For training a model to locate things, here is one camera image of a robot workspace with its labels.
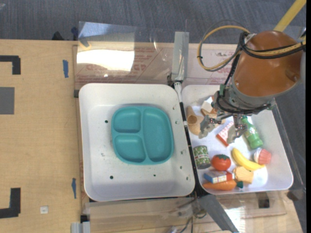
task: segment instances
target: teal divided plate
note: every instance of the teal divided plate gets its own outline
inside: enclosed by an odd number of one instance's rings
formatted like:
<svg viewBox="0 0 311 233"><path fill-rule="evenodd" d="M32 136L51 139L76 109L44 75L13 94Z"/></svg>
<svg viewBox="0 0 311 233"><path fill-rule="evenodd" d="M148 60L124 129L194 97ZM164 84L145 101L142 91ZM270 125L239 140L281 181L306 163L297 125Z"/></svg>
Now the teal divided plate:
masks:
<svg viewBox="0 0 311 233"><path fill-rule="evenodd" d="M118 109L112 116L111 133L116 155L129 164L160 164L166 162L174 150L170 120L158 108Z"/></svg>

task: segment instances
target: toy tomato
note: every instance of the toy tomato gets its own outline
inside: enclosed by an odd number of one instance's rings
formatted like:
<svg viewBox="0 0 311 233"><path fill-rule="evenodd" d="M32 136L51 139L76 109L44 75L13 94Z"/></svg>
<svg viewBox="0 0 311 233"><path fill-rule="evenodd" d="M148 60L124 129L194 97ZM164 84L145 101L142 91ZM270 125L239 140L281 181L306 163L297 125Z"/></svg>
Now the toy tomato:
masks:
<svg viewBox="0 0 311 233"><path fill-rule="evenodd" d="M216 154L213 156L211 164L218 171L226 171L231 166L231 160L225 154Z"/></svg>

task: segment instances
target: toy banana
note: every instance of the toy banana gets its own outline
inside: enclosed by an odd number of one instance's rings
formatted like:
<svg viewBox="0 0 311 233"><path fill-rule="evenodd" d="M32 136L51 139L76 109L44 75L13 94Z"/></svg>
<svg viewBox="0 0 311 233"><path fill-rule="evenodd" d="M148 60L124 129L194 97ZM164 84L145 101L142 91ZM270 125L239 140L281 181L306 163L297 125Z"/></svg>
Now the toy banana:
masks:
<svg viewBox="0 0 311 233"><path fill-rule="evenodd" d="M256 162L248 160L238 149L233 148L232 150L233 159L240 165L245 167L249 171L255 171L259 168L265 167L265 165L259 165Z"/></svg>

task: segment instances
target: gray square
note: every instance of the gray square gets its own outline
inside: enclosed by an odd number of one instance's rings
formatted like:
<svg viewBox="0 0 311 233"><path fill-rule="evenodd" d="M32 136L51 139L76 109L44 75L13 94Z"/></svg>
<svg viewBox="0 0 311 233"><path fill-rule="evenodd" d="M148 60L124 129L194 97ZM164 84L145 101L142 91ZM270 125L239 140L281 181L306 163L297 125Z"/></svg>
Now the gray square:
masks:
<svg viewBox="0 0 311 233"><path fill-rule="evenodd" d="M14 114L14 87L0 87L0 115Z"/></svg>

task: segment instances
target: tin can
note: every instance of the tin can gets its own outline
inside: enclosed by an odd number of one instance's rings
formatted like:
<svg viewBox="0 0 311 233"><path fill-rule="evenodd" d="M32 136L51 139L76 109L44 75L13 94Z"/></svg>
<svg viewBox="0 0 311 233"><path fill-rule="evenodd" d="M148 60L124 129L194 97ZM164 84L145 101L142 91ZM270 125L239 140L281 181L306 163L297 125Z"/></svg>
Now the tin can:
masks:
<svg viewBox="0 0 311 233"><path fill-rule="evenodd" d="M211 166L207 146L194 147L193 154L198 169L205 169Z"/></svg>

